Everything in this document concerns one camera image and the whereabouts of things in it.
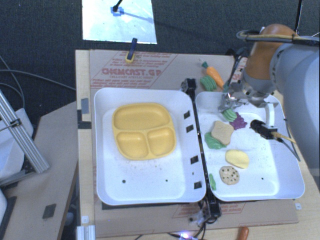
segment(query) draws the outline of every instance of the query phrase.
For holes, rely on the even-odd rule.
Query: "toy carrot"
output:
[[[224,89],[224,81],[219,75],[218,71],[213,66],[208,66],[207,62],[202,63],[202,67],[206,69],[207,75],[212,77],[216,84],[223,90]]]

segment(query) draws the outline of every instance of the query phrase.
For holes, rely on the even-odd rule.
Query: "yellow plate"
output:
[[[131,160],[169,155],[177,144],[168,110],[158,103],[134,103],[118,107],[112,129],[119,152]]]

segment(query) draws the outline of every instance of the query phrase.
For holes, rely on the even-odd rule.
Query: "white tray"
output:
[[[205,134],[211,132],[215,121],[228,123],[218,112],[221,93],[201,92],[196,97],[199,126],[203,142],[204,156],[208,174],[212,174],[216,183],[213,194],[220,200],[250,201],[268,199],[295,199],[303,195],[305,184],[296,157],[283,144],[276,140],[267,140],[250,129],[252,120],[266,121],[264,108],[256,108],[252,104],[242,105],[235,109],[247,122],[245,128],[235,130],[230,144],[222,149],[209,149],[205,142]],[[269,96],[267,102],[279,102]],[[288,136],[284,114],[279,103],[275,109],[275,126],[278,132]],[[219,170],[230,165],[225,154],[227,150],[244,151],[250,159],[248,168],[237,168],[240,180],[235,185],[222,182]]]
[[[123,105],[159,103],[172,117],[175,150],[161,158],[130,160],[117,149],[112,115]],[[191,99],[176,90],[103,88],[94,96],[96,187],[108,205],[189,203],[206,193],[203,165]],[[187,133],[186,128],[193,126]],[[198,162],[191,163],[197,157]]]

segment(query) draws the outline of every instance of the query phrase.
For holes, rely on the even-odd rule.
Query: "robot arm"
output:
[[[264,99],[278,90],[289,129],[308,167],[319,168],[319,38],[297,36],[280,24],[269,25],[259,34],[237,36],[257,42],[241,80],[229,83],[219,110],[248,102],[266,107]]]

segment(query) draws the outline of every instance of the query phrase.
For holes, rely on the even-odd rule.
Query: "wooden edge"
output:
[[[90,109],[90,60],[88,50],[75,51],[76,103],[82,109],[82,100],[88,99],[89,113],[81,114],[82,121],[91,122]],[[81,226],[95,224],[94,175],[92,154],[92,130],[78,129],[80,223]]]

